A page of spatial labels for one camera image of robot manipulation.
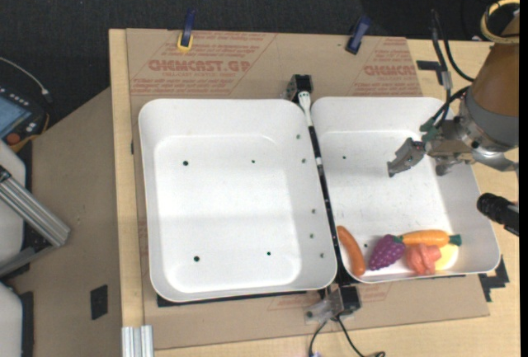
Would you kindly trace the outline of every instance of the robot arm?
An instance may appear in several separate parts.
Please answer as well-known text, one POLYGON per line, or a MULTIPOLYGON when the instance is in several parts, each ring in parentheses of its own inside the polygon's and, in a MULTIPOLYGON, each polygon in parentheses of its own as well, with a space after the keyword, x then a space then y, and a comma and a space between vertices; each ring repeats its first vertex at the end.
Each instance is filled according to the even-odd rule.
MULTIPOLYGON (((493 4, 490 12, 500 6, 501 3, 493 4)), ((490 34, 487 17, 488 14, 483 16, 484 34, 490 34)), ((518 178, 518 162, 507 159, 504 153, 519 146, 519 30, 517 13, 501 36, 490 34, 495 45, 478 76, 468 87, 448 94, 445 104, 420 127, 424 133, 421 140, 404 142, 396 158, 387 162, 389 176, 414 167, 428 155, 435 159, 438 176, 445 175, 457 163, 479 162, 498 171, 515 171, 518 178), (449 120, 447 110, 455 100, 460 100, 460 111, 449 120)), ((442 60, 437 67, 441 74, 447 70, 442 60)), ((478 209, 519 235, 518 206, 487 194, 481 196, 478 209)))

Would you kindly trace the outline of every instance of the cardboard sheet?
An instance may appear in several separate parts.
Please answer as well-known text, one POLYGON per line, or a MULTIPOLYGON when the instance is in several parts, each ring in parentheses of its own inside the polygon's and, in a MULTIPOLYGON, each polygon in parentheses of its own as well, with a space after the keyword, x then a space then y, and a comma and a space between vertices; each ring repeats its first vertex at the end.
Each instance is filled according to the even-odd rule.
MULTIPOLYGON (((192 48, 176 47, 178 31, 128 29, 130 104, 143 275, 145 323, 157 350, 313 333, 304 321, 318 292, 212 303, 159 306, 149 278, 148 233, 138 113, 158 97, 275 98, 294 74, 309 74, 322 96, 421 96, 404 38, 364 37, 357 55, 345 35, 195 31, 192 48)), ((362 309, 350 329, 488 315, 479 278, 359 284, 362 309)), ((326 331, 337 329, 326 327, 326 331)))
POLYGON ((72 230, 64 247, 32 261, 27 272, 10 280, 18 294, 34 293, 33 357, 119 355, 110 89, 46 131, 32 147, 32 193, 72 230), (93 318, 92 291, 101 287, 107 313, 93 318))

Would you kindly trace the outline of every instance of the white tray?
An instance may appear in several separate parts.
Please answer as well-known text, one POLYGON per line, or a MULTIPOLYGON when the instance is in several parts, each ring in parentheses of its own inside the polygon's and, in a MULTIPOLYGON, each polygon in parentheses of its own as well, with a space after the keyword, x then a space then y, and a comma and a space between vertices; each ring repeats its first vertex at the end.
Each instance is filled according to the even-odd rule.
MULTIPOLYGON (((26 166, 24 162, 2 141, 0 141, 0 164, 12 177, 26 184, 26 166)), ((24 241, 24 220, 0 200, 0 263, 14 257, 21 250, 24 241)))
POLYGON ((20 357, 22 348, 22 303, 0 283, 0 354, 20 357))
POLYGON ((321 289, 337 263, 301 109, 157 99, 139 114, 150 276, 173 302, 321 289))
MULTIPOLYGON (((425 156, 415 167, 388 176, 387 162, 406 138, 421 138, 419 126, 441 105, 423 97, 325 97, 313 104, 335 224, 351 232, 367 262, 385 234, 427 228, 462 237, 462 246, 435 276, 483 273, 500 260, 492 224, 476 207, 480 193, 471 166, 458 164, 437 176, 434 160, 425 156)), ((342 255, 349 268, 344 250, 342 255)), ((410 278, 417 277, 399 261, 368 270, 359 281, 410 278)))

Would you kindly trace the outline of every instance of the black tape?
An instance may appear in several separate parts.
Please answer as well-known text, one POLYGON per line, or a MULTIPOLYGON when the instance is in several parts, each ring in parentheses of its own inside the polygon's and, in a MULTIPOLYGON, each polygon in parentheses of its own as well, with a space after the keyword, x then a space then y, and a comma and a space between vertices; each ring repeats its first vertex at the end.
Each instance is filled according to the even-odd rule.
POLYGON ((31 291, 18 296, 22 303, 22 357, 33 356, 35 343, 34 299, 31 291))
POLYGON ((160 295, 156 295, 156 301, 159 308, 170 308, 174 306, 188 306, 190 304, 207 304, 207 303, 221 303, 228 301, 238 300, 249 300, 254 298, 266 298, 266 297, 281 297, 283 295, 300 295, 306 294, 306 291, 293 291, 290 293, 268 293, 268 294, 251 294, 251 295, 236 295, 233 297, 222 297, 222 298, 207 298, 204 300, 190 301, 190 302, 172 302, 160 295))
POLYGON ((90 291, 90 305, 93 321, 108 313, 108 285, 90 291))
POLYGON ((510 282, 510 278, 508 277, 502 256, 497 269, 495 269, 494 276, 478 274, 478 277, 480 278, 480 284, 482 285, 482 290, 484 291, 484 296, 486 297, 486 301, 488 303, 492 302, 491 291, 493 288, 504 288, 506 287, 506 284, 510 282))
POLYGON ((315 157, 321 157, 321 149, 319 148, 319 141, 315 133, 315 128, 313 126, 308 127, 310 133, 310 138, 312 139, 313 154, 315 157))

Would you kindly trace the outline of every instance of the toy fruit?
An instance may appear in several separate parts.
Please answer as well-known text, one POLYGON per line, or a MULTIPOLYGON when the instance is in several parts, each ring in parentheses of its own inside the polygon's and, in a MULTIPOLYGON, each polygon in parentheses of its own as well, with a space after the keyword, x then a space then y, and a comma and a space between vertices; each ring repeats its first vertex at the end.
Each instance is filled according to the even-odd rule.
POLYGON ((405 253, 405 244, 398 237, 387 234, 375 245, 369 259, 369 269, 378 270, 392 265, 405 253))
POLYGON ((446 244, 440 249, 442 257, 435 262, 436 270, 450 268, 458 257, 459 248, 454 244, 446 244))
POLYGON ((425 244, 427 246, 443 247, 446 244, 455 244, 460 246, 462 238, 459 234, 449 235, 446 231, 441 229, 423 229, 422 231, 413 231, 400 236, 402 242, 406 246, 414 246, 417 244, 425 244))
POLYGON ((345 247, 348 258, 351 260, 352 274, 362 276, 365 273, 365 258, 363 257, 363 253, 361 253, 356 239, 341 225, 337 227, 337 237, 345 247))
POLYGON ((417 275, 434 275, 435 262, 441 258, 440 248, 436 245, 428 246, 424 243, 409 246, 405 251, 407 266, 417 275))

